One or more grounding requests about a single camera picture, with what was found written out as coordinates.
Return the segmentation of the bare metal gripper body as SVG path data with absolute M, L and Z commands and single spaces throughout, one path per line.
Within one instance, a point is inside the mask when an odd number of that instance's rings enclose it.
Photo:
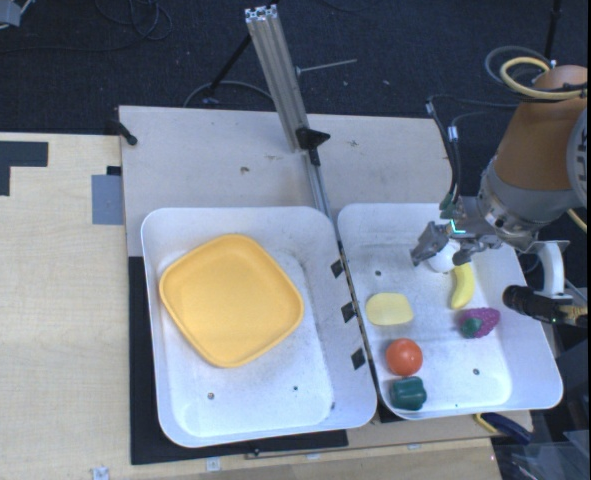
M 504 244 L 527 250 L 543 223 L 527 220 L 506 209 L 496 198 L 461 197 L 451 221 L 451 237 L 472 252 L 497 249 Z

